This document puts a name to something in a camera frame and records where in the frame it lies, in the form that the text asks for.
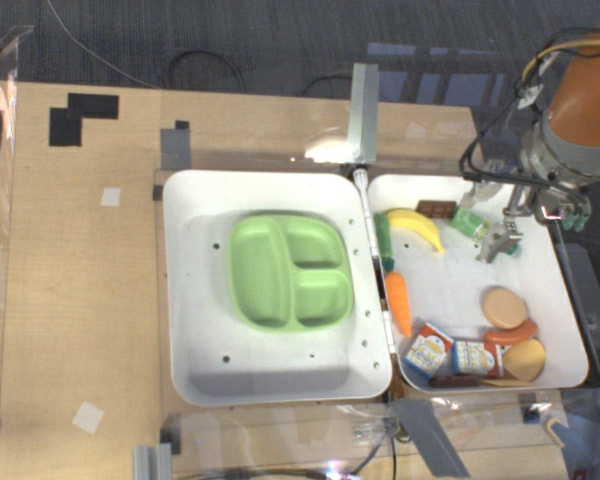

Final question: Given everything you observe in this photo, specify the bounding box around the yellow banana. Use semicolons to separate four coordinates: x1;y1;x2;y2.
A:
384;208;446;255

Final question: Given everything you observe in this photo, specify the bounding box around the orange carrot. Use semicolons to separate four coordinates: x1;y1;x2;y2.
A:
382;260;414;339

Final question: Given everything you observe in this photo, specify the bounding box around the tan round biscuit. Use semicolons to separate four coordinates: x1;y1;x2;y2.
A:
481;286;529;330

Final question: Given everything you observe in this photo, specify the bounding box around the green toy vegetable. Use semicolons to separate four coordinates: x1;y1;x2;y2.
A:
373;211;396;264

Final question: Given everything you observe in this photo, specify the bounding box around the brown chocolate bar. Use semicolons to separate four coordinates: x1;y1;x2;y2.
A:
428;373;481;389
415;199;457;220

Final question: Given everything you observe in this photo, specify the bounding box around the green packet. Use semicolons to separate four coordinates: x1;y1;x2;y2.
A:
449;206;491;243

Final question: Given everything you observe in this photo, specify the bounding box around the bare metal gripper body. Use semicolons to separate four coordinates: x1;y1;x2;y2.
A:
517;127;597;225

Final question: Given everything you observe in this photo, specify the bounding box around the orange sausage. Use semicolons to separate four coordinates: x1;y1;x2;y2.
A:
483;319;539;347

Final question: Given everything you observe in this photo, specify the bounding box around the white plastic tray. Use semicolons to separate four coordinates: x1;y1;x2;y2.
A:
162;169;394;408
367;173;590;394

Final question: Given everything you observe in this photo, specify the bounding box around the thin black and white rod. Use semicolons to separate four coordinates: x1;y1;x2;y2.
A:
352;166;399;357

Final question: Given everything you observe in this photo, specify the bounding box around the green divided plate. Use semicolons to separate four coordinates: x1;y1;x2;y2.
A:
227;213;355;330

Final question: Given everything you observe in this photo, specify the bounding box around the white and orange carton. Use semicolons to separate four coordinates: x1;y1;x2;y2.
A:
402;321;455;380
450;339;505;379

